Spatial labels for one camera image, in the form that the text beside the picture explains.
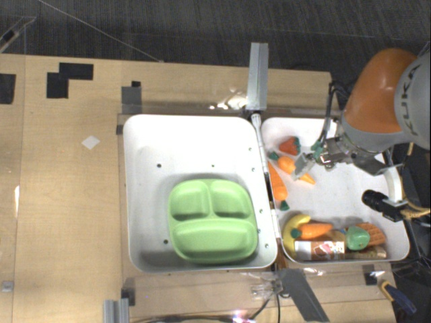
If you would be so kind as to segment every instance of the gray carpet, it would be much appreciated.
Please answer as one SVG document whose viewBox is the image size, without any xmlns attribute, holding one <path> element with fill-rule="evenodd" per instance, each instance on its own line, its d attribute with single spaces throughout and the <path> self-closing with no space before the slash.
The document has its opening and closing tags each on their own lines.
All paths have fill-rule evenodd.
<svg viewBox="0 0 431 323">
<path fill-rule="evenodd" d="M 353 80 L 378 50 L 430 39 L 431 0 L 44 0 L 166 62 L 247 66 L 268 42 L 270 67 Z M 0 0 L 0 32 L 35 15 L 29 54 L 149 58 L 35 0 Z M 22 52 L 19 42 L 9 52 Z"/>
</svg>

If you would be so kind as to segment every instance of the black tape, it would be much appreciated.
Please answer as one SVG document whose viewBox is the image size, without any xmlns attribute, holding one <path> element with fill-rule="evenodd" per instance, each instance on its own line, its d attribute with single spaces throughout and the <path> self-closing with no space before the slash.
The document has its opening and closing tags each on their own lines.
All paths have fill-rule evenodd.
<svg viewBox="0 0 431 323">
<path fill-rule="evenodd" d="M 117 134 L 117 135 L 123 135 L 123 128 L 124 128 L 124 126 L 122 124 L 118 124 L 117 125 L 117 129 L 115 131 L 115 134 Z"/>
<path fill-rule="evenodd" d="M 128 299 L 129 300 L 129 306 L 135 306 L 135 304 L 136 304 L 135 289 L 122 288 L 121 289 L 121 299 Z"/>
<path fill-rule="evenodd" d="M 15 74 L 0 74 L 0 104 L 12 104 L 15 96 Z"/>
<path fill-rule="evenodd" d="M 69 81 L 62 79 L 59 73 L 48 73 L 46 78 L 47 98 L 68 98 Z"/>
<path fill-rule="evenodd" d="M 93 65 L 60 62 L 60 78 L 72 80 L 93 80 Z"/>
<path fill-rule="evenodd" d="M 362 271 L 364 272 L 365 284 L 367 286 L 377 285 L 377 278 L 373 264 L 366 264 L 362 266 Z"/>
</svg>

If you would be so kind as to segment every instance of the small box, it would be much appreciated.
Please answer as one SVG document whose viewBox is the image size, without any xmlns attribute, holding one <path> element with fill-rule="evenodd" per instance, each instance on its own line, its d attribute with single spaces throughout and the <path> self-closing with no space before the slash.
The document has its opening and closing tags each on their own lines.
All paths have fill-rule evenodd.
<svg viewBox="0 0 431 323">
<path fill-rule="evenodd" d="M 344 242 L 296 240 L 295 251 L 299 260 L 343 260 Z"/>
</svg>

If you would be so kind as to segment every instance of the toy food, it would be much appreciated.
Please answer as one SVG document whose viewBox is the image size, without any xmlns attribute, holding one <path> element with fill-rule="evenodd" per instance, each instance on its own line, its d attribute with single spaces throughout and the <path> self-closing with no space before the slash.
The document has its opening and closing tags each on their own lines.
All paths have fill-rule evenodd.
<svg viewBox="0 0 431 323">
<path fill-rule="evenodd" d="M 323 236 L 318 237 L 317 240 L 333 240 L 336 242 L 345 242 L 345 234 L 338 229 L 332 229 L 325 233 Z"/>
<path fill-rule="evenodd" d="M 356 226 L 361 227 L 370 234 L 368 246 L 380 245 L 386 242 L 385 235 L 377 226 L 371 223 L 357 223 Z"/>
<path fill-rule="evenodd" d="M 283 180 L 277 173 L 277 171 L 274 169 L 271 163 L 268 162 L 268 169 L 269 169 L 269 177 L 271 178 L 271 186 L 272 186 L 272 192 L 274 194 L 274 199 L 279 201 L 284 201 L 288 197 L 288 190 L 286 189 L 286 186 L 283 183 Z"/>
<path fill-rule="evenodd" d="M 331 223 L 306 223 L 298 228 L 301 232 L 301 240 L 313 240 L 332 229 L 333 225 Z"/>
<path fill-rule="evenodd" d="M 358 226 L 350 226 L 345 234 L 347 248 L 352 251 L 365 249 L 370 242 L 370 234 Z"/>
<path fill-rule="evenodd" d="M 342 260 L 344 258 L 344 242 L 332 240 L 295 240 L 295 252 L 299 260 Z"/>
<path fill-rule="evenodd" d="M 283 227 L 283 245 L 288 251 L 289 255 L 293 258 L 296 257 L 295 253 L 295 239 L 299 237 L 298 228 L 310 221 L 310 215 L 298 214 L 292 217 Z"/>
<path fill-rule="evenodd" d="M 289 205 L 287 202 L 282 201 L 281 205 L 280 205 L 280 211 L 288 211 L 290 209 Z"/>
<path fill-rule="evenodd" d="M 289 139 L 281 143 L 278 149 L 284 153 L 298 155 L 301 152 L 301 144 L 297 137 L 290 137 Z"/>
<path fill-rule="evenodd" d="M 275 160 L 278 167 L 288 174 L 291 174 L 295 170 L 295 161 L 291 157 L 286 155 L 280 157 L 278 154 L 276 154 L 276 152 L 272 152 L 269 155 L 269 158 Z M 316 181 L 309 174 L 303 175 L 303 177 L 300 177 L 300 180 L 311 184 L 316 184 Z"/>
<path fill-rule="evenodd" d="M 386 250 L 381 246 L 369 246 L 360 251 L 344 254 L 346 260 L 384 260 L 386 257 Z"/>
</svg>

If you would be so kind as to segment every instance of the green plastic tray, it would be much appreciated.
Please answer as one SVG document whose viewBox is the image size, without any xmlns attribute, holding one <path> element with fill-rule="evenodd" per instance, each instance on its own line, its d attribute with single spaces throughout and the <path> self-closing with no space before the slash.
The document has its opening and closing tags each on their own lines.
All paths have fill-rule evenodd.
<svg viewBox="0 0 431 323">
<path fill-rule="evenodd" d="M 250 196 L 235 182 L 181 182 L 170 193 L 168 214 L 174 250 L 189 262 L 236 262 L 250 256 L 257 247 Z"/>
</svg>

